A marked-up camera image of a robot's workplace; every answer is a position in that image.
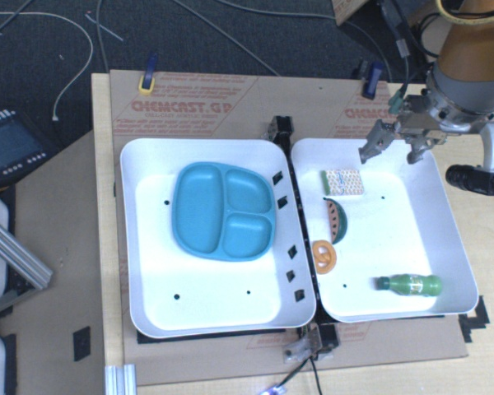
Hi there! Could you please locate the black cylinder on white bracket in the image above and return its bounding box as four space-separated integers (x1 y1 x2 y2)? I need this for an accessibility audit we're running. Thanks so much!
445 121 494 198

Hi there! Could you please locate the black block with wires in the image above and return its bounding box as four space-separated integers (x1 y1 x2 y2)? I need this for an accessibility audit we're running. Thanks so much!
282 323 340 365
265 114 294 143

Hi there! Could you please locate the white plastic tray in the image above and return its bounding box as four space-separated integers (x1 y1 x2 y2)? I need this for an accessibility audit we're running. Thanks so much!
290 137 480 324
119 137 318 340

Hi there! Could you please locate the green plastic bottle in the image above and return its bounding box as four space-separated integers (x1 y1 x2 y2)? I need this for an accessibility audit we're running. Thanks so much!
374 273 444 298

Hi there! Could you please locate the brown cardboard board red print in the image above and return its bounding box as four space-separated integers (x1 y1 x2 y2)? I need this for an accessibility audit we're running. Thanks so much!
109 69 469 388

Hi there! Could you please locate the orange pretzel toy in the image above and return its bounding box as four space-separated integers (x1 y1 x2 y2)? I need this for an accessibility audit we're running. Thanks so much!
311 239 338 275

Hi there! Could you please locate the watermelon slice toy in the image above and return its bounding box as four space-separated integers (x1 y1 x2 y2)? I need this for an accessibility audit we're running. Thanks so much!
323 197 349 245

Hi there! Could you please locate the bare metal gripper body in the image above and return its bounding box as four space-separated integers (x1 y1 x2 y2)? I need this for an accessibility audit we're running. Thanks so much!
393 88 485 145

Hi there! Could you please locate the thin black rod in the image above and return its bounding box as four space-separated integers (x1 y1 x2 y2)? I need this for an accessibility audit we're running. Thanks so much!
280 132 323 328

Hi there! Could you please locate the white patterned carton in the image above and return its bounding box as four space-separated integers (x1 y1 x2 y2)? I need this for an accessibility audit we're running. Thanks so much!
321 168 365 198

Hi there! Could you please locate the blue divided plate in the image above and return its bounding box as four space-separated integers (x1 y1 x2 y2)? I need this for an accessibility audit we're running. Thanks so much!
171 161 277 263

